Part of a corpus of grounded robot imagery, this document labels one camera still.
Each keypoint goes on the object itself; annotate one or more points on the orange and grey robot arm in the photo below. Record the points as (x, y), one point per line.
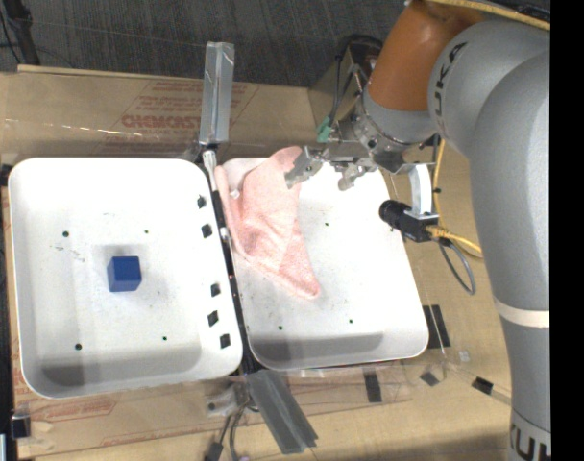
(508, 128)

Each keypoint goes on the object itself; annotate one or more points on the brown cardboard board, red print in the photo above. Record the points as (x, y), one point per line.
(80, 113)

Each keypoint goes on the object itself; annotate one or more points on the black cylinder on white bracket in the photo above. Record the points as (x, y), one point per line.
(407, 219)

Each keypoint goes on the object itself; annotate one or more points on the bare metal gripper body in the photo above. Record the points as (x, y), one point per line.
(364, 144)

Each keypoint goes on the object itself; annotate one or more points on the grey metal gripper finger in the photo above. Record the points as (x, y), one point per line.
(301, 167)
(350, 177)

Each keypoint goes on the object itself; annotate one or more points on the white plastic tray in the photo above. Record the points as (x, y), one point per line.
(359, 267)
(128, 200)

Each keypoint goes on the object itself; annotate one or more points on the blue cube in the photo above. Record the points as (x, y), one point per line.
(124, 274)

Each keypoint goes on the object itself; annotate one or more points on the pink cloth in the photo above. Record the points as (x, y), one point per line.
(268, 219)

